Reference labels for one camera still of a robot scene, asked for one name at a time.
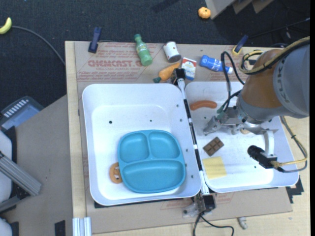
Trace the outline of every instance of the banana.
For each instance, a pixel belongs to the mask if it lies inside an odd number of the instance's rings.
[[[6,21],[5,21],[4,26],[2,26],[0,28],[0,34],[5,34],[8,30],[11,29],[11,26],[12,26],[11,18],[7,18]]]

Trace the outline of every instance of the blue plate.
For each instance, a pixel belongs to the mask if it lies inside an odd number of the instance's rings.
[[[163,130],[124,135],[118,144],[118,163],[123,183],[138,193],[172,190],[186,177],[181,147],[171,133]]]

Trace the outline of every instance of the wooden table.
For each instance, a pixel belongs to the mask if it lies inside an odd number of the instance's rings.
[[[181,47],[195,48],[196,46],[182,45]],[[209,51],[213,55],[218,56],[228,46],[199,46],[200,50],[209,55]],[[257,48],[243,48],[243,52],[250,52]],[[68,114],[69,114],[69,137],[70,137],[70,157],[71,157],[71,177],[72,177],[72,204],[73,218],[87,217],[86,207],[86,192],[84,186],[83,158],[81,147],[80,119],[78,116],[78,88],[77,88],[77,71],[76,71],[76,56],[75,42],[66,41],[66,76],[67,76],[67,97],[68,97]],[[298,136],[301,143],[309,151],[309,118],[293,119],[287,118],[293,132]],[[292,153],[296,159],[302,158],[302,154],[294,141],[289,139],[289,144]],[[230,225],[235,229],[234,235],[269,235],[269,236],[306,236],[310,235],[310,170],[309,165],[306,170],[300,172],[300,178],[304,187],[304,192],[301,196],[294,196],[292,204],[292,212],[282,214],[270,214],[262,216],[247,217],[248,228],[243,230],[237,219],[225,219],[213,222],[215,225]],[[128,235],[192,235],[192,220],[189,223],[180,225],[160,226],[155,228],[137,229],[128,231]],[[126,235],[126,231],[101,233],[94,235]],[[217,229],[209,227],[206,223],[199,222],[196,235],[230,235],[230,229]]]

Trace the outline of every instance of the green bottle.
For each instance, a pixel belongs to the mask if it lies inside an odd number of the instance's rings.
[[[141,60],[141,64],[143,66],[151,65],[153,60],[150,55],[150,51],[147,47],[147,44],[142,41],[141,35],[136,34],[134,36],[134,40],[136,41],[136,50],[137,54],[139,55],[139,58]]]

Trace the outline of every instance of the tin can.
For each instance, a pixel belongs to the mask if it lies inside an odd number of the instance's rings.
[[[174,41],[169,41],[164,44],[163,49],[169,63],[177,62],[182,58],[182,56],[177,51],[177,46]]]

